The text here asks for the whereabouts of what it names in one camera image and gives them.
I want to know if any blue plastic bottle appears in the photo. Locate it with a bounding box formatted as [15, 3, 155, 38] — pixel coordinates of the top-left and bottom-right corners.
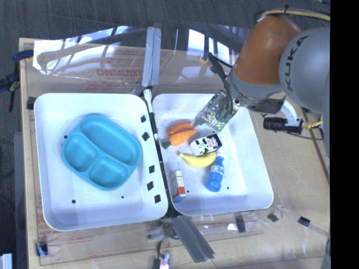
[206, 155, 226, 193]

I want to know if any orange toy sausage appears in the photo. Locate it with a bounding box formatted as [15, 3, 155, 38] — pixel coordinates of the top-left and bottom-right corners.
[167, 120, 195, 136]

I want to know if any orange toy carrot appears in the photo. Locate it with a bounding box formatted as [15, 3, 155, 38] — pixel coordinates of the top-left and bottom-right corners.
[161, 129, 198, 150]

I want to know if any white plastic tray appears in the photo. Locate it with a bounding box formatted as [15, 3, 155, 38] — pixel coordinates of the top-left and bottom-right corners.
[33, 92, 169, 232]
[151, 93, 274, 217]

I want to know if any cow print milk carton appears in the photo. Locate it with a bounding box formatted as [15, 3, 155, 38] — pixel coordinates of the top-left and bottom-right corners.
[189, 133, 223, 157]

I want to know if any black cylinder on white bracket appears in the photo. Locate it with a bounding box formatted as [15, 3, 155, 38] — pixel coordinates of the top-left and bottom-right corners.
[263, 99, 304, 136]

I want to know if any brown cardboard board red print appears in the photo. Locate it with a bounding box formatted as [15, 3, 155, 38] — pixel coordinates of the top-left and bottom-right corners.
[24, 48, 329, 266]

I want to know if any blue divided plate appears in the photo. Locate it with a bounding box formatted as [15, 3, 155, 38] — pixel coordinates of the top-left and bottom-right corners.
[61, 114, 144, 192]

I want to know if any orange and white juice carton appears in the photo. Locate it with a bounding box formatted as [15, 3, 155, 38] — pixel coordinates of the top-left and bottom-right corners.
[169, 169, 187, 203]

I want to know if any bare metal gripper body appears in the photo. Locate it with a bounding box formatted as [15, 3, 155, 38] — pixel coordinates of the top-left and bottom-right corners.
[200, 91, 241, 132]

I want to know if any yellow banana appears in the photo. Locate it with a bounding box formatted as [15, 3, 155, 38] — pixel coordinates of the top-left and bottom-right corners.
[179, 151, 218, 168]

